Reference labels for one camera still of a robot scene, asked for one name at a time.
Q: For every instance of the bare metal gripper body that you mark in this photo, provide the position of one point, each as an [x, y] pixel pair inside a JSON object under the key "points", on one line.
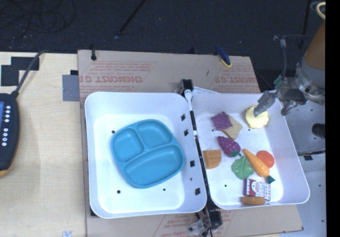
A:
{"points": [[292, 95]]}

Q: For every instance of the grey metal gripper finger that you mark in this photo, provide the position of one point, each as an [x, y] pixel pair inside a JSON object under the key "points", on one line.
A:
{"points": [[289, 108], [264, 103]]}

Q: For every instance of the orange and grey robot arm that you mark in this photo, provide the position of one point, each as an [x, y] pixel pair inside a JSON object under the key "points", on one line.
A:
{"points": [[316, 52]]}

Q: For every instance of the yellow pineapple slice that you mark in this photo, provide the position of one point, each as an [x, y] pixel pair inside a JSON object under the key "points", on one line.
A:
{"points": [[259, 121]]}

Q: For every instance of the tan bread slice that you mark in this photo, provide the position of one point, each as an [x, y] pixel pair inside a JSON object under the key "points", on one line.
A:
{"points": [[235, 129]]}

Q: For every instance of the flat purple grapes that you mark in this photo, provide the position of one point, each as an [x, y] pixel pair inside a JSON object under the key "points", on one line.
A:
{"points": [[221, 121]]}

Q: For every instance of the orange tomato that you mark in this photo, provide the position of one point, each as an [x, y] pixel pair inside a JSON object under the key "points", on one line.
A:
{"points": [[267, 158]]}

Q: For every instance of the purple grapes with green stem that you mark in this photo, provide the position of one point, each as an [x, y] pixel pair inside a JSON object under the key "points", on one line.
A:
{"points": [[229, 146]]}

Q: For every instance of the orange carrot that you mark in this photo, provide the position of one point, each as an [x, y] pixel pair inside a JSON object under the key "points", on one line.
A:
{"points": [[257, 164]]}

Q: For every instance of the green lettuce leaf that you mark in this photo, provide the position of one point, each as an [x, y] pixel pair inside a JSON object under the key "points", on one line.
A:
{"points": [[241, 168]]}

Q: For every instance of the white plastic tray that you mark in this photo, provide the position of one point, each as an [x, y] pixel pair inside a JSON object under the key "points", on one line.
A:
{"points": [[287, 177], [106, 103]]}

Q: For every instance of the thin black and white rod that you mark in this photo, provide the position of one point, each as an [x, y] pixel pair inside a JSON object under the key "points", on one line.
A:
{"points": [[195, 129]]}

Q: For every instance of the orange waffle piece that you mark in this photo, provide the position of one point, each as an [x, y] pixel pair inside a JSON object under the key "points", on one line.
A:
{"points": [[212, 159]]}

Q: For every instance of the red and white carton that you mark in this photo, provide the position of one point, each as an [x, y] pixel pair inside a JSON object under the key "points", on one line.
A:
{"points": [[256, 189]]}

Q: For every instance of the brown bread roll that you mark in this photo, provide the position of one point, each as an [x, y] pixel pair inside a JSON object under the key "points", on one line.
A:
{"points": [[253, 200]]}

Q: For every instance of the brown cardboard board red print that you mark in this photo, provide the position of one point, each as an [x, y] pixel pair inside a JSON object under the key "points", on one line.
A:
{"points": [[164, 74]]}

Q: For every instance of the blue divided plate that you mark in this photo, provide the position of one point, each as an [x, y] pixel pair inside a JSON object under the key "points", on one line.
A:
{"points": [[148, 155]]}

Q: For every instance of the black cylinder on white bracket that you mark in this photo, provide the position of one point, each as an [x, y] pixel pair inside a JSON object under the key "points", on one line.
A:
{"points": [[319, 130]]}

